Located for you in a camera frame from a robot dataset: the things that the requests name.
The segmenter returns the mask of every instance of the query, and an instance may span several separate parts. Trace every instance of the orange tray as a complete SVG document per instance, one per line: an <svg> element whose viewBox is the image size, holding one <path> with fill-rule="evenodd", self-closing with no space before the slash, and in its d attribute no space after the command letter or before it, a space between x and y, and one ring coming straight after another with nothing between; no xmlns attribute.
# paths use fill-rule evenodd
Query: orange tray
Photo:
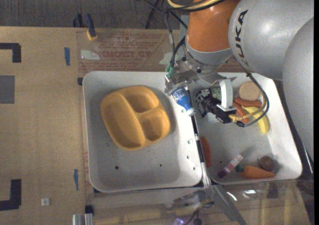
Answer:
<svg viewBox="0 0 319 225"><path fill-rule="evenodd" d="M158 142L170 131L162 103L145 86L126 87L108 94L100 111L114 143L128 151Z"/></svg>

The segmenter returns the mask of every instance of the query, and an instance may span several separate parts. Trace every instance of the orange carrot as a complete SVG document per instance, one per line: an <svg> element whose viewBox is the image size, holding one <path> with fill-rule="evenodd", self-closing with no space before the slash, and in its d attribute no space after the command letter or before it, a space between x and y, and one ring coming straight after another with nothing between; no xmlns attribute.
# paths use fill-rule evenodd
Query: orange carrot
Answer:
<svg viewBox="0 0 319 225"><path fill-rule="evenodd" d="M275 176L272 172L253 166L246 166L243 175L248 179L261 179Z"/></svg>
<svg viewBox="0 0 319 225"><path fill-rule="evenodd" d="M260 100L255 100L255 101L247 101L244 99L241 99L240 97L236 97L234 99L234 102L238 103L239 105L245 106L245 107L260 107L261 106L261 101Z"/></svg>
<svg viewBox="0 0 319 225"><path fill-rule="evenodd" d="M206 167L211 167L212 159L211 159L211 149L209 146L209 142L207 141L207 139L205 137L202 136L200 138L200 143L201 143L201 146L203 148Z"/></svg>
<svg viewBox="0 0 319 225"><path fill-rule="evenodd" d="M236 102L233 102L233 106L235 106L236 107L236 109L237 109L237 111L236 111L236 114L238 115L238 116L245 116L246 115L246 111L243 109L243 108L241 108L241 106L238 104L238 103L236 103ZM246 118L246 119L243 119L243 121L242 121L244 124L247 124L248 122L249 122L249 118Z"/></svg>

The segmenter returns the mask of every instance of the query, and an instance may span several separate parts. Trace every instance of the gray square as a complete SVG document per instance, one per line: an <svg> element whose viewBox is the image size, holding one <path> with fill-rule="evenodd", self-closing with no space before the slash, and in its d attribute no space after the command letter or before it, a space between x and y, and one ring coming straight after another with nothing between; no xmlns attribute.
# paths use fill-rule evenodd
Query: gray square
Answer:
<svg viewBox="0 0 319 225"><path fill-rule="evenodd" d="M14 103L14 76L0 75L0 104Z"/></svg>

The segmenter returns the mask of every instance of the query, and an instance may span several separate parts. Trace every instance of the wooden surface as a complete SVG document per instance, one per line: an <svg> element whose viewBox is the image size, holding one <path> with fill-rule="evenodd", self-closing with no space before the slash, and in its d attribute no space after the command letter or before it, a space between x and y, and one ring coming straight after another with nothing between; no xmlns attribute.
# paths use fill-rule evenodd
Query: wooden surface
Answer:
<svg viewBox="0 0 319 225"><path fill-rule="evenodd" d="M17 210L0 211L2 225L67 225L72 223L73 214L84 214L88 184L82 135L82 87L77 83L77 32L81 31L0 27L0 42L19 43L22 52L22 63L12 63L12 51L0 50L0 75L15 76L14 104L0 104L0 201L9 199L12 179L22 181L21 206ZM158 49L163 57L169 50L167 43ZM69 66L65 47L70 49ZM238 70L232 59L220 68L220 71ZM79 190L73 178L75 169L79 174ZM238 203L238 207L242 208L244 218L256 222L251 224L267 224L265 221L272 218L271 224L302 221L308 225L298 188L292 184L285 196L277 206L265 206L260 199L255 207L242 205L244 202ZM292 196L298 200L292 202ZM42 198L49 198L50 205L42 207ZM96 224L170 224L172 216L163 215L161 208L99 210L95 220ZM212 213L204 212L204 224L235 224L227 223L225 215L216 209L210 210ZM189 213L181 211L174 215L186 217Z"/></svg>

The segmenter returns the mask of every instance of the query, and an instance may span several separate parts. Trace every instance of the pink marker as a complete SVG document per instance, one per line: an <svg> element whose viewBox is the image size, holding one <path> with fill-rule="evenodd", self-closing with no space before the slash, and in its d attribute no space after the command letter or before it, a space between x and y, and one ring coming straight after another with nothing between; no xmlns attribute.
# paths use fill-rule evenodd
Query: pink marker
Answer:
<svg viewBox="0 0 319 225"><path fill-rule="evenodd" d="M219 173L218 177L223 178L224 176L228 175L230 171L232 171L238 164L244 159L244 157L238 154L229 164L224 167Z"/></svg>

